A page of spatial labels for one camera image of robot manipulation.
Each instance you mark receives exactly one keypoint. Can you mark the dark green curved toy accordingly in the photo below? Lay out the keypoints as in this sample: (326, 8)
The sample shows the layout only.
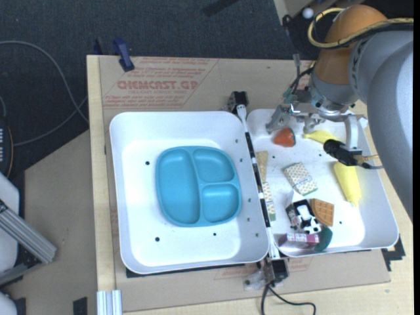
(325, 239)

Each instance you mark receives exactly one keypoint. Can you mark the black cylinder on white bracket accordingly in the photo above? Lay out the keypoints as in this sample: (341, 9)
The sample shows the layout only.
(343, 153)

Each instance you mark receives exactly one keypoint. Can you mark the yellow banana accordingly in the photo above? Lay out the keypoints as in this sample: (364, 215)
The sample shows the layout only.
(317, 136)

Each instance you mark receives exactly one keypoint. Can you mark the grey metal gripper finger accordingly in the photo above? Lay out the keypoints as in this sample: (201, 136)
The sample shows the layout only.
(309, 126)
(275, 121)

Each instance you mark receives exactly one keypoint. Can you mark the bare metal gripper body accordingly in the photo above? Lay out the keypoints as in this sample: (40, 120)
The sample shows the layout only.
(323, 112)

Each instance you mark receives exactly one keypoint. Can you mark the tall orange dotted carton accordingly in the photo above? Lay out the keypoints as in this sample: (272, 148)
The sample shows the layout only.
(268, 202)

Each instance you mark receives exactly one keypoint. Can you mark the thin black and white rod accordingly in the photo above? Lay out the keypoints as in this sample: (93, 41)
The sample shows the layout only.
(253, 157)

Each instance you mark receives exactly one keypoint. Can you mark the white patterned carton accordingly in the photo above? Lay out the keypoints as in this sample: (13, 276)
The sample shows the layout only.
(300, 178)

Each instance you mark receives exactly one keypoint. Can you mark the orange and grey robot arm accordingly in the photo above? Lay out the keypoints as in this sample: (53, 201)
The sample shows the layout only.
(380, 87)

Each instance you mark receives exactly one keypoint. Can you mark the orange toy pepper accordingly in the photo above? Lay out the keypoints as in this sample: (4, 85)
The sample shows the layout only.
(284, 138)

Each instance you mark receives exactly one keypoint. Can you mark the blue divided plate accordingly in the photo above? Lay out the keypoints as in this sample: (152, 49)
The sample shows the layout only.
(178, 189)

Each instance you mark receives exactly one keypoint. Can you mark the white plastic tray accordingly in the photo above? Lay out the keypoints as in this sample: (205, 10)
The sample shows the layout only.
(138, 241)
(357, 231)

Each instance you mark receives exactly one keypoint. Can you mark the brown toy waffle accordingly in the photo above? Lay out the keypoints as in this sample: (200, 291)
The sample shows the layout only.
(323, 211)

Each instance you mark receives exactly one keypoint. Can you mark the yellow squeeze bottle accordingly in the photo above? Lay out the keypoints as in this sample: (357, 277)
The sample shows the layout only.
(348, 182)

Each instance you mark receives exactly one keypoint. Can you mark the brown cardboard board, red print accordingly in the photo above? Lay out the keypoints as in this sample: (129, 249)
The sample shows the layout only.
(197, 84)

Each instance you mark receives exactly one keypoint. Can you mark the pink carton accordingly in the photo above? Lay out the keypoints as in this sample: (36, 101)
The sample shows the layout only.
(302, 238)

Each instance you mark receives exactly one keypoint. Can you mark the tan toy cracker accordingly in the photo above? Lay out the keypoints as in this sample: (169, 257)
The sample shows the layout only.
(262, 164)

